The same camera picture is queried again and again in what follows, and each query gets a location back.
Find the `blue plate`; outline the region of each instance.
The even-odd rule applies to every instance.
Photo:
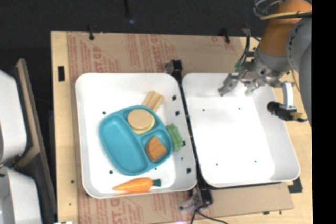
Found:
[[[136,134],[127,122],[128,114],[134,109],[146,109],[155,118],[152,129]],[[154,111],[146,106],[135,105],[108,115],[99,126],[99,136],[107,154],[118,170],[126,175],[139,175],[166,161],[173,151],[171,137]],[[146,152],[150,138],[156,136],[167,149],[167,153],[152,162]]]

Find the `wooden table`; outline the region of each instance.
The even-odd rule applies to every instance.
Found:
[[[72,100],[70,92],[70,71],[67,32],[51,33],[52,48],[52,74],[54,95],[54,119],[55,119],[55,150],[56,150],[56,175],[57,175],[57,206],[58,221],[73,221],[78,223],[78,203],[76,180],[75,149],[72,123]],[[239,37],[232,37],[237,43],[245,42]],[[257,46],[255,40],[251,40],[251,46]],[[64,69],[64,78],[59,76],[60,67]],[[292,81],[291,75],[284,78]],[[279,102],[282,102],[282,90],[275,89]],[[298,111],[304,111],[300,94],[294,89],[295,106]],[[312,137],[311,127],[308,122],[286,122],[294,149],[296,151],[300,167],[300,179],[303,192],[292,194],[293,210],[281,213],[271,212],[267,215],[252,214],[243,216],[231,216],[222,218],[229,224],[248,223],[312,223]],[[195,223],[212,223],[210,220],[197,220]]]

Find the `cardboard sheet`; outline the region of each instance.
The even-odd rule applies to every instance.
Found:
[[[149,34],[94,34],[68,32],[69,70],[72,94],[73,129],[77,170],[78,214],[80,224],[166,223],[190,220],[178,205],[189,192],[137,195],[125,198],[94,199],[81,183],[78,124],[74,82],[88,72],[162,72],[172,59],[182,61],[185,75],[190,72],[233,72],[245,40],[226,43],[218,36],[177,36]],[[214,203],[204,214],[233,216],[292,209],[286,183],[220,189],[212,191]]]

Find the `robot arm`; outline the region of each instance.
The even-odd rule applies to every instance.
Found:
[[[264,9],[261,4],[272,1]],[[268,10],[277,6],[273,13]],[[246,87],[246,95],[265,84],[282,87],[285,103],[271,102],[268,110],[283,120],[304,121],[292,105],[290,82],[281,82],[285,73],[294,69],[299,73],[300,92],[310,124],[311,118],[311,10],[304,0],[255,0],[254,13],[260,19],[268,19],[262,39],[253,52],[249,51],[249,29],[246,48],[236,64],[237,75],[230,74],[219,89],[221,95],[231,91],[240,81]]]

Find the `orange carrot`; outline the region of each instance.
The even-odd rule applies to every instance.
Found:
[[[113,190],[139,193],[148,191],[152,186],[161,187],[161,180],[157,179],[152,181],[148,177],[136,178],[131,181],[115,186]]]

